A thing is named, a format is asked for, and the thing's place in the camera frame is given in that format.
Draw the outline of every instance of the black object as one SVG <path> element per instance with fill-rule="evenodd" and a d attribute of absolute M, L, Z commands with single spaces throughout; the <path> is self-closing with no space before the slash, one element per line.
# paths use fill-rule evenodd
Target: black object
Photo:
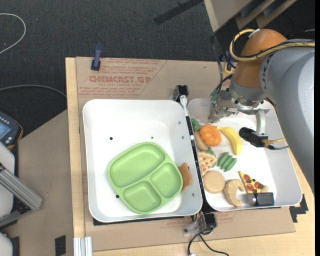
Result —
<path fill-rule="evenodd" d="M 288 40 L 294 39 L 309 39 L 309 40 L 316 40 L 316 29 L 309 29 L 303 32 L 298 33 L 290 33 L 285 35 Z"/>
<path fill-rule="evenodd" d="M 190 117 L 189 117 L 189 116 L 186 116 L 185 119 L 186 119 L 186 123 L 187 123 L 187 125 L 188 125 L 188 130 L 189 130 L 190 136 L 194 136 L 194 135 L 195 135 L 195 134 L 194 134 L 194 128 L 193 128 L 193 126 L 192 126 L 192 122 L 191 122 Z"/>
<path fill-rule="evenodd" d="M 198 4 L 201 4 L 202 2 L 204 2 L 204 0 L 190 0 L 186 3 L 180 4 L 178 7 L 156 17 L 154 19 L 154 22 L 157 25 L 161 25 L 163 23 L 165 23 L 168 20 L 173 19 L 174 17 L 184 13 L 185 11 L 191 9 L 192 7 L 197 6 Z"/>
<path fill-rule="evenodd" d="M 173 92 L 173 100 L 180 103 L 180 96 L 189 96 L 189 89 L 187 85 L 177 85 Z"/>
<path fill-rule="evenodd" d="M 259 134 L 252 129 L 249 128 L 241 128 L 239 131 L 239 135 L 245 141 L 249 142 L 251 145 L 257 148 L 263 148 L 265 144 L 262 140 L 267 140 L 269 137 L 265 134 Z"/>
<path fill-rule="evenodd" d="M 203 238 L 202 235 L 206 236 L 206 235 L 211 234 L 211 232 L 209 232 L 209 233 L 200 232 L 200 233 L 196 234 L 196 235 L 192 238 L 192 240 L 189 242 L 189 245 L 188 245 L 188 256 L 191 256 L 191 255 L 192 255 L 192 254 L 191 254 L 191 245 L 192 245 L 193 241 L 194 241 L 197 237 L 200 237 L 200 238 L 201 238 L 201 240 L 203 241 L 203 243 L 205 244 L 205 246 L 206 246 L 210 251 L 212 251 L 212 252 L 214 252 L 214 253 L 216 253 L 216 254 L 222 254 L 222 255 L 225 255 L 225 256 L 229 256 L 228 253 L 223 252 L 223 251 L 218 251 L 218 250 L 212 249 L 212 248 L 207 244 L 206 240 Z"/>
<path fill-rule="evenodd" d="M 66 253 L 66 236 L 63 235 L 55 239 L 55 256 L 62 256 Z"/>
<path fill-rule="evenodd" d="M 290 213 L 293 223 L 298 223 L 298 215 L 307 214 L 309 211 L 305 195 L 302 196 L 300 207 L 290 206 Z"/>
<path fill-rule="evenodd" d="M 205 213 L 204 214 L 205 223 L 208 229 L 215 229 L 218 224 L 216 221 L 216 216 L 213 213 Z"/>
<path fill-rule="evenodd" d="M 100 58 L 102 54 L 102 44 L 97 44 L 94 51 L 94 60 L 92 61 L 91 70 L 99 71 L 100 70 Z"/>
<path fill-rule="evenodd" d="M 13 246 L 12 256 L 20 256 L 20 238 L 17 236 L 11 239 Z"/>
<path fill-rule="evenodd" d="M 0 108 L 0 142 L 12 150 L 23 133 L 21 125 L 7 111 Z"/>
<path fill-rule="evenodd" d="M 274 193 L 249 194 L 249 203 L 252 206 L 273 206 L 275 204 Z"/>
<path fill-rule="evenodd" d="M 276 1 L 274 1 L 272 4 L 270 4 L 263 11 L 264 16 L 266 18 L 269 17 L 271 14 L 273 14 L 276 11 L 276 9 L 278 9 L 281 5 L 284 5 L 285 2 L 286 2 L 286 0 L 276 0 Z"/>
<path fill-rule="evenodd" d="M 243 19 L 248 17 L 250 14 L 253 13 L 253 11 L 258 8 L 265 0 L 253 0 L 251 3 L 249 3 L 245 8 L 241 10 L 241 16 Z"/>
<path fill-rule="evenodd" d="M 12 212 L 14 210 L 17 210 L 21 215 L 31 211 L 31 209 L 28 206 L 26 206 L 23 202 L 21 202 L 16 197 L 14 197 L 14 205 L 13 205 L 13 208 L 12 208 Z"/>

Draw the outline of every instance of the wooden table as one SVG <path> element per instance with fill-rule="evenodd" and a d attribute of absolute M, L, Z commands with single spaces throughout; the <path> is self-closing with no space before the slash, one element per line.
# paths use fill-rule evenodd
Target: wooden table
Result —
<path fill-rule="evenodd" d="M 81 160 L 81 139 L 79 134 L 79 105 L 77 87 L 77 64 L 75 58 L 66 59 L 66 82 L 68 96 L 68 122 L 70 140 L 70 164 L 72 183 L 72 209 L 73 209 L 73 233 L 75 238 L 86 237 L 82 160 Z M 315 197 L 304 177 L 297 162 L 293 160 L 298 179 L 305 195 L 308 205 L 308 212 L 298 216 L 298 223 L 295 224 L 296 232 L 266 235 L 256 237 L 245 237 L 236 239 L 214 240 L 208 244 L 217 251 L 227 252 L 230 256 L 312 256 L 315 255 Z M 143 256 L 143 255 L 187 255 L 187 243 L 140 247 L 132 249 L 120 249 L 95 252 L 95 256 Z M 203 242 L 194 242 L 191 251 L 198 256 L 214 255 Z"/>

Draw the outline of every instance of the cardboard sheet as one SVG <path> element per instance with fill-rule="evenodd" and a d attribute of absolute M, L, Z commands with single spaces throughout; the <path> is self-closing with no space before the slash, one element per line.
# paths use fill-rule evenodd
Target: cardboard sheet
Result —
<path fill-rule="evenodd" d="M 39 211 L 25 213 L 3 230 L 11 239 L 19 237 L 20 256 L 56 255 L 58 238 L 65 239 L 65 255 L 73 255 L 69 155 L 67 111 L 18 144 L 19 178 L 43 199 Z"/>
<path fill-rule="evenodd" d="M 76 58 L 86 236 L 93 238 L 95 252 L 189 242 L 183 227 L 192 222 L 191 217 L 95 225 L 89 210 L 82 110 L 93 99 L 166 100 L 177 85 L 188 85 L 189 101 L 208 98 L 219 83 L 217 63 L 104 58 L 101 70 L 92 71 L 92 60 Z M 132 95 L 134 88 L 139 89 Z M 215 217 L 218 227 L 207 240 L 295 232 L 288 207 L 216 212 Z"/>

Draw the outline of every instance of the green divided plate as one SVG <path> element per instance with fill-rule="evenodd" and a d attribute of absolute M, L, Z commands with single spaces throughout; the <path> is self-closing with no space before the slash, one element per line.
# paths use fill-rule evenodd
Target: green divided plate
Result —
<path fill-rule="evenodd" d="M 108 177 L 124 203 L 142 215 L 170 202 L 184 183 L 173 160 L 152 142 L 140 143 L 118 155 L 108 167 Z"/>

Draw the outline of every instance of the dark carpet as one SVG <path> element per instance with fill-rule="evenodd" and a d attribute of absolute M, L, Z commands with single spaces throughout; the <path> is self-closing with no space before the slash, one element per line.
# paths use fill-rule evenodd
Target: dark carpet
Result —
<path fill-rule="evenodd" d="M 26 23 L 26 35 L 0 54 L 0 89 L 41 85 L 66 94 L 65 59 L 91 57 L 103 44 L 103 58 L 216 61 L 214 34 L 203 1 L 189 0 L 0 0 L 0 14 L 15 14 Z M 315 0 L 300 0 L 267 28 L 303 37 L 315 29 Z M 257 29 L 255 21 L 248 28 Z M 0 15 L 0 52 L 22 36 L 21 21 Z M 216 36 L 218 54 L 239 32 L 231 19 Z M 24 128 L 24 135 L 67 109 L 60 94 L 43 88 L 0 91 L 0 108 Z"/>

